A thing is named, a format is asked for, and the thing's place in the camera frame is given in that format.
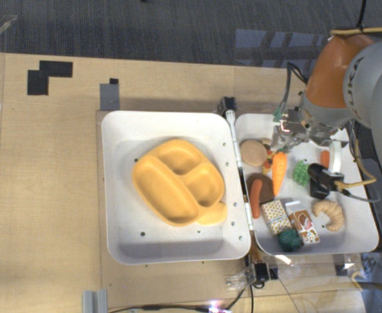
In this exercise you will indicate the brown and white carton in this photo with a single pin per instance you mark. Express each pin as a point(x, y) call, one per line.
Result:
point(303, 223)

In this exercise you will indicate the short orange sausage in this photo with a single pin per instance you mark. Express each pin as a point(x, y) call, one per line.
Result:
point(324, 159)

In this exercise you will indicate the light green toy vegetable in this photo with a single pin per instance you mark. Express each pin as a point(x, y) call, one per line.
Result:
point(301, 173)

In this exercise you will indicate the long red sausage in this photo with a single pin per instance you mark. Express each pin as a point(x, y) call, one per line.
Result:
point(256, 197)

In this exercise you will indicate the beige croissant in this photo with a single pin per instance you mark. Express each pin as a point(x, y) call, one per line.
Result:
point(332, 212)

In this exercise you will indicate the toy pizza slice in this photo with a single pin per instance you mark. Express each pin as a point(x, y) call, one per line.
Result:
point(268, 163)

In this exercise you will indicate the dark green broccoli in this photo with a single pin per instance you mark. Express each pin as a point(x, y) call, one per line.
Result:
point(289, 240)

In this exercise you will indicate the brown round doughnut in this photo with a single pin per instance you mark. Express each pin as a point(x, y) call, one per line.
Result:
point(267, 189)

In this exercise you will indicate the black cylinder on white bracket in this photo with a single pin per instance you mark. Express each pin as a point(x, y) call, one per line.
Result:
point(321, 179)

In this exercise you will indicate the tan round biscuit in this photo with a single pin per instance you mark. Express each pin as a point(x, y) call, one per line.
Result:
point(253, 152)

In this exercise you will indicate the yellow patterned carton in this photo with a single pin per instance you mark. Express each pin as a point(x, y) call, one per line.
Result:
point(275, 216)

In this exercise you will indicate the yellow divided plate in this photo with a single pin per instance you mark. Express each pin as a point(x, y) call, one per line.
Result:
point(165, 187)

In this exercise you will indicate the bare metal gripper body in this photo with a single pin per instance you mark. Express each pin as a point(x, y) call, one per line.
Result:
point(295, 127)

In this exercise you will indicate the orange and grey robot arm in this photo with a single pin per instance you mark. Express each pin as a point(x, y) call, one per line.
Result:
point(370, 77)

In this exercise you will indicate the white plastic tray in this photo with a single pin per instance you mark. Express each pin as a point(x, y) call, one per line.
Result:
point(350, 236)
point(122, 207)

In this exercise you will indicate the orange carrot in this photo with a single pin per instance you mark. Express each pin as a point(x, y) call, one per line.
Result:
point(279, 171)

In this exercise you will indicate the thin black and white rod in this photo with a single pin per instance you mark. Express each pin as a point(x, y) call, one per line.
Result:
point(235, 142)

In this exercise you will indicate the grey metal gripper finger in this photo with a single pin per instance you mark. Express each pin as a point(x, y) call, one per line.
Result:
point(277, 143)
point(290, 143)

